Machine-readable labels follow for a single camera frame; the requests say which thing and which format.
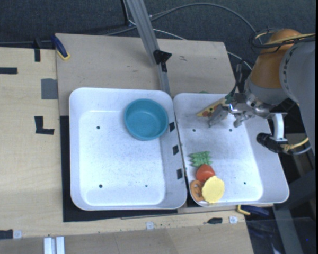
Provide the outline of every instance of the yellow round object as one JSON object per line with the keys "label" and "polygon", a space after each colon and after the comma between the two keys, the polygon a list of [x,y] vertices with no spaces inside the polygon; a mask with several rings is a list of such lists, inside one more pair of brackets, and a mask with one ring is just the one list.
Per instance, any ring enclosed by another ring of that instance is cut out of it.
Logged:
{"label": "yellow round object", "polygon": [[212,176],[204,183],[201,194],[208,203],[216,203],[224,195],[224,191],[224,181],[217,176]]}

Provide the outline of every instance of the wooden table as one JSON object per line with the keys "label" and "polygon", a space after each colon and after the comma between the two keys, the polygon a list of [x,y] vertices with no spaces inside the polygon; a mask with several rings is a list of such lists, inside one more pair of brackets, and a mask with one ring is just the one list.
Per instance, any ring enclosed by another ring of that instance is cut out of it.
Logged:
{"label": "wooden table", "polygon": [[[99,244],[113,236],[111,244],[119,246],[116,253],[126,253],[120,243],[132,241],[139,245],[136,242],[143,237],[140,233],[149,232],[146,222],[152,222],[156,238],[172,243],[172,249],[177,251],[168,253],[195,253],[196,249],[215,247],[223,249],[222,253],[227,253],[225,249],[228,253],[252,253],[244,216],[233,207],[221,211],[183,207],[174,215],[63,222],[59,116],[68,114],[69,93],[76,87],[90,85],[159,87],[157,73],[148,65],[138,38],[68,34],[58,37],[71,54],[68,62],[59,60],[54,50],[40,50],[41,61],[36,62],[33,49],[0,47],[0,67],[18,70],[16,75],[0,74],[0,230],[21,230],[23,238],[19,242],[0,241],[0,249],[11,244],[12,248],[23,248],[31,242],[38,246],[42,241],[35,238],[66,236],[66,249],[72,247],[71,253],[76,253],[75,249],[80,253],[80,247],[74,248],[76,244],[83,247],[84,242],[92,240],[93,251],[97,246],[94,242]],[[167,62],[173,95],[201,90],[227,93],[232,89],[234,78],[223,43],[158,42],[162,50],[173,53]],[[92,50],[99,60],[91,55]],[[58,80],[59,99],[42,99],[42,79]],[[43,127],[55,129],[54,134],[36,134],[35,116],[43,116]],[[229,224],[230,216],[237,217],[238,223]],[[205,224],[212,217],[222,217],[223,224]],[[198,243],[192,243],[190,237],[196,237]]]}

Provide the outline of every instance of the blue clamp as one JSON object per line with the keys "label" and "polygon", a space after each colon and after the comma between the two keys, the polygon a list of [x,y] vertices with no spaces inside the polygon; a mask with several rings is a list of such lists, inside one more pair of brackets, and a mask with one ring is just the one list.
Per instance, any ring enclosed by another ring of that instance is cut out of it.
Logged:
{"label": "blue clamp", "polygon": [[251,205],[238,205],[237,212],[242,213],[244,215],[257,214],[260,216],[267,217],[270,215],[270,212],[264,208],[251,206]]}
{"label": "blue clamp", "polygon": [[70,58],[70,54],[66,51],[61,41],[54,35],[51,36],[51,41],[55,45],[57,53],[62,58],[62,60],[68,60]]}

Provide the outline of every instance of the red tomato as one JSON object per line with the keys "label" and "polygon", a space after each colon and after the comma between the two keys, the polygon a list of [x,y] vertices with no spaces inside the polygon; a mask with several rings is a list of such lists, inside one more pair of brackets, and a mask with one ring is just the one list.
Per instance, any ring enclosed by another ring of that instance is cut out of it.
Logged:
{"label": "red tomato", "polygon": [[206,180],[212,176],[215,176],[216,173],[212,169],[211,166],[207,164],[201,165],[196,173],[196,179],[199,180],[200,182],[204,183]]}

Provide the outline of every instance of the table surface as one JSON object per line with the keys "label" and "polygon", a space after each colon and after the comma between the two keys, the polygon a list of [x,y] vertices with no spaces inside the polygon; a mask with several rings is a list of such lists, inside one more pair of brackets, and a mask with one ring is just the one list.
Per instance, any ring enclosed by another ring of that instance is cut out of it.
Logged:
{"label": "table surface", "polygon": [[[146,222],[151,221],[155,229],[169,229],[173,234],[170,237],[179,244],[183,234],[179,229],[189,233],[205,227],[212,217],[222,217],[223,225],[228,224],[224,226],[228,236],[249,242],[243,225],[229,224],[230,216],[240,223],[245,221],[233,207],[221,211],[183,207],[175,215],[63,222],[59,116],[68,114],[69,93],[80,86],[159,87],[157,73],[149,65],[139,38],[68,34],[59,38],[69,46],[68,62],[59,60],[54,50],[40,50],[41,61],[35,62],[33,49],[0,47],[0,67],[18,70],[17,75],[0,75],[0,230],[21,230],[23,238],[55,237],[144,231]],[[234,78],[223,43],[158,42],[162,50],[173,53],[167,62],[172,96],[201,90],[227,93],[232,89]],[[100,58],[97,60],[86,48],[90,44],[100,48],[101,43],[104,48],[95,52]],[[90,72],[90,81],[84,71]],[[47,78],[58,80],[59,100],[41,98],[41,80]],[[35,116],[43,116],[43,127],[55,129],[54,134],[36,134]],[[250,243],[245,247],[252,253]]]}

